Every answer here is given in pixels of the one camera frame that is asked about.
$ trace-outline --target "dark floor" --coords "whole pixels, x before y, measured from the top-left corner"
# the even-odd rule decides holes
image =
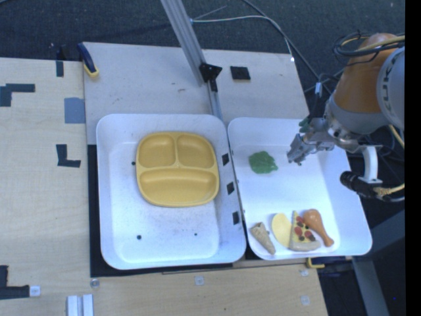
[[[405,32],[405,0],[183,0],[192,18],[230,18],[264,13],[274,19],[293,44],[300,81],[312,107],[314,84],[322,74],[339,72],[346,62],[332,52],[334,41],[358,30]],[[159,0],[0,0],[0,57],[56,59],[60,46],[78,60],[82,41],[178,46]],[[265,20],[196,24],[202,48],[287,53],[285,40]],[[387,185],[405,181],[402,149],[387,132],[371,139],[384,145],[379,178]],[[361,158],[349,156],[361,170]],[[405,202],[362,201],[370,228],[405,209]],[[406,314],[405,243],[375,262],[390,315]],[[327,264],[320,282],[331,316],[366,315],[348,264]]]

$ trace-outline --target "yellow cheese slice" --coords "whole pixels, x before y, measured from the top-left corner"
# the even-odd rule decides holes
[[[272,232],[275,239],[284,247],[289,246],[289,237],[291,235],[291,219],[287,218],[285,214],[278,213],[272,219]]]

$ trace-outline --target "robotic end effector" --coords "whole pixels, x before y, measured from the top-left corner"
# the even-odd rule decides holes
[[[343,50],[343,45],[361,38],[365,40],[357,50]],[[300,165],[307,155],[336,145],[350,153],[361,152],[364,176],[347,171],[341,183],[364,197],[386,199],[390,189],[381,188],[382,181],[377,179],[376,147],[361,145],[359,138],[386,125],[405,129],[405,37],[351,34],[338,40],[334,52],[350,57],[348,65],[326,102],[323,117],[309,115],[300,122],[288,161]]]

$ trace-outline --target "yellow divided plate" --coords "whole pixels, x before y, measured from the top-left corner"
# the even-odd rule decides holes
[[[219,191],[211,143],[189,132],[156,132],[144,137],[137,146],[136,176],[143,197],[154,205],[202,205]]]

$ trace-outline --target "pizza slice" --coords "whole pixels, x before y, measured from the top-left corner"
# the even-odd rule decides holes
[[[320,241],[316,240],[303,218],[298,215],[297,211],[294,211],[289,248],[295,251],[310,251],[319,247],[321,247]]]

